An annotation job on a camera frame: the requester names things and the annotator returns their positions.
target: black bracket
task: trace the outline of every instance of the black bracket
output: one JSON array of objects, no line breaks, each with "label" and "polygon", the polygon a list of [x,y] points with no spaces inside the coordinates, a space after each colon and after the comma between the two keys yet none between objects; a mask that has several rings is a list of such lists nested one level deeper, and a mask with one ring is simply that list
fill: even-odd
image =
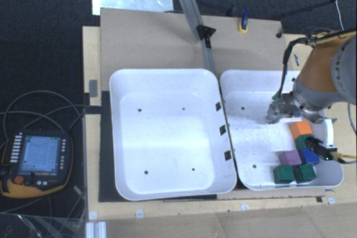
[{"label": "black bracket", "polygon": [[206,48],[212,48],[210,37],[216,32],[215,28],[210,28],[199,24],[197,27],[197,32],[201,40],[205,39]]}]

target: green block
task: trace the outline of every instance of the green block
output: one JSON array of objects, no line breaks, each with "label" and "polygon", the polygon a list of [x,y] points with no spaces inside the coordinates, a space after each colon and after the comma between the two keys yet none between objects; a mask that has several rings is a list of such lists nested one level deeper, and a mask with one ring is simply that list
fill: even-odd
[{"label": "green block", "polygon": [[292,166],[278,166],[273,173],[275,183],[291,183],[295,179]]},{"label": "green block", "polygon": [[312,164],[301,164],[294,169],[295,179],[297,183],[311,182],[316,178]]},{"label": "green block", "polygon": [[306,149],[305,141],[308,137],[311,137],[311,135],[301,135],[295,139],[295,146],[298,151]]}]

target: red button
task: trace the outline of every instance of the red button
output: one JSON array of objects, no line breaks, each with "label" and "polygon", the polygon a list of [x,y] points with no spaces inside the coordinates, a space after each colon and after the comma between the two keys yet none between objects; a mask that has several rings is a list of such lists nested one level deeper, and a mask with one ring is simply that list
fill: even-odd
[{"label": "red button", "polygon": [[15,176],[15,178],[13,179],[13,182],[15,184],[23,184],[24,180],[25,179],[23,178],[23,176]]}]

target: cube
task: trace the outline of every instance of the cube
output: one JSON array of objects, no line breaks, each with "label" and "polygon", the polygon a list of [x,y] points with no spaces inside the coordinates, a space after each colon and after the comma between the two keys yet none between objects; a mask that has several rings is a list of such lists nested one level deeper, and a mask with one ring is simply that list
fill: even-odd
[{"label": "cube", "polygon": [[285,151],[279,155],[281,165],[297,166],[302,164],[299,152],[297,150]]},{"label": "cube", "polygon": [[305,141],[308,137],[311,137],[311,135],[300,135],[295,139],[295,146],[298,151],[306,149]]},{"label": "cube", "polygon": [[290,126],[290,131],[294,140],[301,135],[312,134],[312,129],[308,121],[295,122],[293,125]]},{"label": "cube", "polygon": [[318,164],[320,162],[318,155],[309,149],[300,150],[299,154],[303,164]]},{"label": "cube", "polygon": [[292,166],[278,166],[273,173],[275,183],[291,183],[295,179]]},{"label": "cube", "polygon": [[294,169],[294,175],[297,183],[311,182],[316,178],[312,164],[301,164]]}]

